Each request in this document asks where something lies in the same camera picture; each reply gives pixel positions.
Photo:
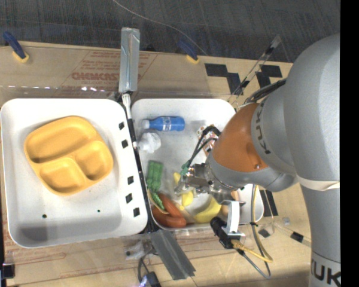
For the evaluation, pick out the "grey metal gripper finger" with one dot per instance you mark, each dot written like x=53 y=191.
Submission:
x=200 y=191
x=181 y=187

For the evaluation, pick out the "yellow banana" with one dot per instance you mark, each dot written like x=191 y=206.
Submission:
x=208 y=214

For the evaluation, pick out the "green ribbed toy vegetable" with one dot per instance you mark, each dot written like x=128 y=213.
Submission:
x=154 y=175

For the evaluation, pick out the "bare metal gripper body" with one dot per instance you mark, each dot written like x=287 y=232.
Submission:
x=201 y=176

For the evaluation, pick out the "brown cardboard board, red print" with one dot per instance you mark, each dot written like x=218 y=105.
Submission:
x=63 y=67

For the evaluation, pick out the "red toy sausage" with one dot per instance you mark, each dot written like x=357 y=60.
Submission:
x=170 y=206
x=167 y=220

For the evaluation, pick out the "tan toy bread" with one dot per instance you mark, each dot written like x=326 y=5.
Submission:
x=225 y=210

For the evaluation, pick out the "white plastic tray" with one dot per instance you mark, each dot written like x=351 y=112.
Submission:
x=179 y=106
x=77 y=220

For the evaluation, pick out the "blue plastic bottle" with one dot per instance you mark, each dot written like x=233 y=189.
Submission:
x=167 y=123

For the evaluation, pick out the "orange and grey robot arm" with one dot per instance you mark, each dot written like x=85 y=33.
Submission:
x=305 y=115

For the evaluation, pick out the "white crumpled lump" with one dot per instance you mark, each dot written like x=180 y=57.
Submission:
x=149 y=142

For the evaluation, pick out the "black cylinder on white bracket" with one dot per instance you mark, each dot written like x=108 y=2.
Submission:
x=231 y=217

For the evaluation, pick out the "green and tan toy taco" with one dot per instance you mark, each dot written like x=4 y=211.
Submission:
x=157 y=201

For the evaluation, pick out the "yellow divided plate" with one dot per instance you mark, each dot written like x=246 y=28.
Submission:
x=63 y=148

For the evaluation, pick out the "small yellow toy piece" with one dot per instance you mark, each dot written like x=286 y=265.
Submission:
x=176 y=178

